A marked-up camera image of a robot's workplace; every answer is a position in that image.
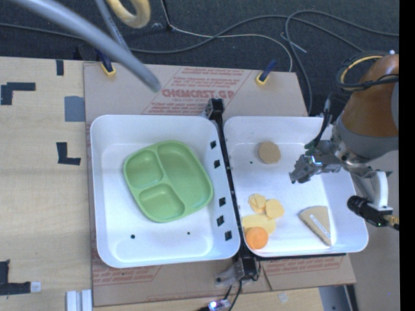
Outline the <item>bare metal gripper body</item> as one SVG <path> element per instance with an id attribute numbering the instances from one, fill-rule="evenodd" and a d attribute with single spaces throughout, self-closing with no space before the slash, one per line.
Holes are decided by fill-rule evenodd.
<path id="1" fill-rule="evenodd" d="M 322 173 L 339 172 L 340 169 L 355 175 L 373 173 L 368 159 L 354 154 L 344 141 L 311 141 L 305 145 L 305 164 L 321 165 Z"/>

